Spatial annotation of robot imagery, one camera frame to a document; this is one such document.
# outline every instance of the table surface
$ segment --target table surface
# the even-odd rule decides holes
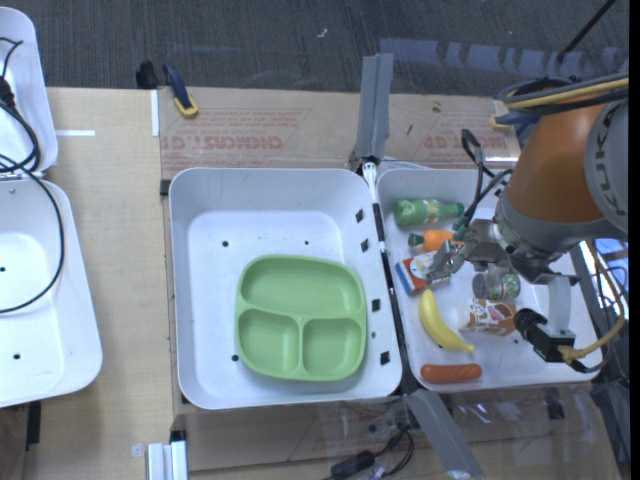
[[[153,133],[151,93],[49,88],[48,94],[56,130],[95,131],[59,135],[58,162],[47,178],[71,202],[104,360],[85,389],[42,401],[40,442],[26,454],[24,478],[143,479],[144,446],[168,442],[175,396],[160,145]],[[472,450],[491,478],[522,471],[536,478],[562,471],[580,478],[619,478],[598,411],[589,412],[589,428],[589,439],[582,432],[571,437],[579,456],[570,465],[554,452],[566,448],[569,437],[562,434],[488,441]],[[192,477],[319,479],[328,475],[328,464],[256,466]],[[396,477],[450,478],[430,448],[419,450]]]

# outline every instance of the toy banana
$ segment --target toy banana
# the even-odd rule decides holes
[[[431,339],[444,349],[463,349],[473,352],[473,345],[464,341],[444,323],[436,304],[433,292],[429,289],[422,292],[418,302],[420,323]]]

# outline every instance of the hot dog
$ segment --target hot dog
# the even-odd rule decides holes
[[[427,363],[420,368],[420,375],[427,382],[461,382],[480,377],[482,375],[482,367],[477,363]]]

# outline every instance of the gray floor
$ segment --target gray floor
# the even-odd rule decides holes
[[[492,95],[541,76],[588,79],[629,55],[617,0],[0,0],[33,20],[47,85],[135,88],[172,60],[187,85],[358,92],[362,57],[395,54],[392,90]]]

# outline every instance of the yellow and black clamp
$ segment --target yellow and black clamp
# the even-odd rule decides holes
[[[167,84],[173,88],[173,102],[180,114],[184,117],[195,117],[198,113],[198,105],[196,105],[196,102],[187,92],[187,88],[182,81],[182,76],[173,65],[173,62],[170,60],[166,61],[162,65],[162,71],[167,76]]]

